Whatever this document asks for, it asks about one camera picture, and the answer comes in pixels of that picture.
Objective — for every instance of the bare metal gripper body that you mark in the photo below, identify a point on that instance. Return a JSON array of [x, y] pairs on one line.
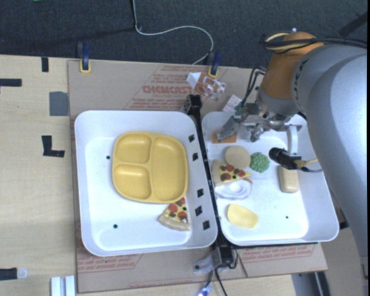
[[253, 116]]

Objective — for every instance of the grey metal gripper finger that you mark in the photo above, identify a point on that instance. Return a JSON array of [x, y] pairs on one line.
[[256, 133], [228, 131]]

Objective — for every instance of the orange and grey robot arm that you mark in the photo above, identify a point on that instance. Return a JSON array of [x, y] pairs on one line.
[[333, 109]]

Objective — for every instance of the flat orange piece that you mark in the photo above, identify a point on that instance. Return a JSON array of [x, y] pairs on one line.
[[231, 139]]

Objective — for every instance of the small white packet, red print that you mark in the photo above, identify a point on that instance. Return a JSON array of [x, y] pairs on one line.
[[232, 103]]

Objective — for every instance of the round tan biscuit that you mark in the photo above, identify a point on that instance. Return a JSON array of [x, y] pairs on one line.
[[237, 156]]

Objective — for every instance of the toy pizza slice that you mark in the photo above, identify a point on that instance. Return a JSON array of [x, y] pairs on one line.
[[176, 217], [226, 173]]

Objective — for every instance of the thin black rod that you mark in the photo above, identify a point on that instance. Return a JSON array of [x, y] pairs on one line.
[[208, 171]]

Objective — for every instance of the white and orange carton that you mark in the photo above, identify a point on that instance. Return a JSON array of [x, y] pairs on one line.
[[208, 86]]

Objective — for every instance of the beige toy bread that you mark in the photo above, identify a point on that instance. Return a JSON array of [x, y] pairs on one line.
[[288, 180]]

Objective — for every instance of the white toy fried egg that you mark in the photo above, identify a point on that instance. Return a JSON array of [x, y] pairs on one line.
[[234, 191]]

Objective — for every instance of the yellow divided plate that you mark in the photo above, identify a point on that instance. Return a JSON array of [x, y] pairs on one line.
[[166, 171]]

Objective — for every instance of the yellow toy potato chip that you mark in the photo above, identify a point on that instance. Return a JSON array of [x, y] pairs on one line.
[[242, 217]]

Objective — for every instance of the white plastic tray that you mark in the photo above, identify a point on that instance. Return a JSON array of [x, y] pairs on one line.
[[280, 214], [135, 224]]

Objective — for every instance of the brown cardboard board, red print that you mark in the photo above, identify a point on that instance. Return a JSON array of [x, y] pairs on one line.
[[111, 85]]

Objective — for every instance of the black cylinder on white bracket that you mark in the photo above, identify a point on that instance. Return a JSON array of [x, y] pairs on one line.
[[282, 157]]

